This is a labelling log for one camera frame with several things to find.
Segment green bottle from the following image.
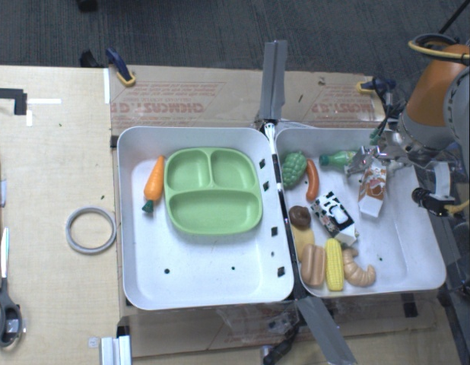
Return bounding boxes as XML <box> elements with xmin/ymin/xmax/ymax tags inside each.
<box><xmin>319</xmin><ymin>150</ymin><xmax>360</xmax><ymax>168</ymax></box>

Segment orange carrot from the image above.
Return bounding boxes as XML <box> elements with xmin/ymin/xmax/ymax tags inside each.
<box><xmin>141</xmin><ymin>154</ymin><xmax>167</xmax><ymax>214</ymax></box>

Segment white plastic tray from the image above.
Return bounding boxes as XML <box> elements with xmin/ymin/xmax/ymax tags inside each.
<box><xmin>116</xmin><ymin>125</ymin><xmax>296</xmax><ymax>312</ymax></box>
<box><xmin>275</xmin><ymin>127</ymin><xmax>448</xmax><ymax>300</ymax></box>

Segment beige croissant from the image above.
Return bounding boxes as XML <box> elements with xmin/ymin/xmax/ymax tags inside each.
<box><xmin>341</xmin><ymin>246</ymin><xmax>377</xmax><ymax>289</ymax></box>

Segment brown doughnut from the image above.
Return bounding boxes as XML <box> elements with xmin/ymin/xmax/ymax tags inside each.
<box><xmin>287</xmin><ymin>205</ymin><xmax>313</xmax><ymax>231</ymax></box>

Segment brown cardboard board red print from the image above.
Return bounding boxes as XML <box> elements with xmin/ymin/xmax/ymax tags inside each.
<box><xmin>108</xmin><ymin>65</ymin><xmax>437</xmax><ymax>359</ymax></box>

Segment grey handled scissors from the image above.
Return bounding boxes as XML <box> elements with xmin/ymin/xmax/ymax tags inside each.
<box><xmin>0</xmin><ymin>227</ymin><xmax>24</xmax><ymax>348</ymax></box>

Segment black cylinder on white bracket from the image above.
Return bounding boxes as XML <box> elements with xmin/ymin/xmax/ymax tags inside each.
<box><xmin>411</xmin><ymin>161</ymin><xmax>456</xmax><ymax>218</ymax></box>

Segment green grapes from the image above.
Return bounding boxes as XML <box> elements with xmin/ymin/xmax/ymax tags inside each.
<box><xmin>281</xmin><ymin>151</ymin><xmax>309</xmax><ymax>191</ymax></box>

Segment red sausage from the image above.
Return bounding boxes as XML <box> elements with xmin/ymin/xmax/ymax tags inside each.
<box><xmin>305</xmin><ymin>158</ymin><xmax>321</xmax><ymax>203</ymax></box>

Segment green divided plate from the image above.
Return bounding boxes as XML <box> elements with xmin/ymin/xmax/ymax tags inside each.
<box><xmin>163</xmin><ymin>147</ymin><xmax>264</xmax><ymax>236</ymax></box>

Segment black and white cow carton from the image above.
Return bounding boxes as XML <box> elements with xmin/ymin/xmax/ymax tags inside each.
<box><xmin>310</xmin><ymin>191</ymin><xmax>360</xmax><ymax>247</ymax></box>

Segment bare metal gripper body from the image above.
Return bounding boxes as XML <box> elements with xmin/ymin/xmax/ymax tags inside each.
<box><xmin>373</xmin><ymin>129</ymin><xmax>417</xmax><ymax>171</ymax></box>

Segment tan hot dog bun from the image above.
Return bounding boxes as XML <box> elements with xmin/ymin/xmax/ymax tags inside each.
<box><xmin>300</xmin><ymin>243</ymin><xmax>328</xmax><ymax>289</ymax></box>

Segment white tape roll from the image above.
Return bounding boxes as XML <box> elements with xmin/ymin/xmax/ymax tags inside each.
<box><xmin>65</xmin><ymin>205</ymin><xmax>118</xmax><ymax>256</ymax></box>

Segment orange and white carton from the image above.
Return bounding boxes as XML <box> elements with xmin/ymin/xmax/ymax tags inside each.
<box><xmin>357</xmin><ymin>159</ymin><xmax>389</xmax><ymax>219</ymax></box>

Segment yellow corn cob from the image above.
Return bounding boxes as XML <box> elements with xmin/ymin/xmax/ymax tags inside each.
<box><xmin>324</xmin><ymin>237</ymin><xmax>345</xmax><ymax>293</ymax></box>

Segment yellow biscuit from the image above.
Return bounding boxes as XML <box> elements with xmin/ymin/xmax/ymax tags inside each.
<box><xmin>290</xmin><ymin>224</ymin><xmax>316</xmax><ymax>262</ymax></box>

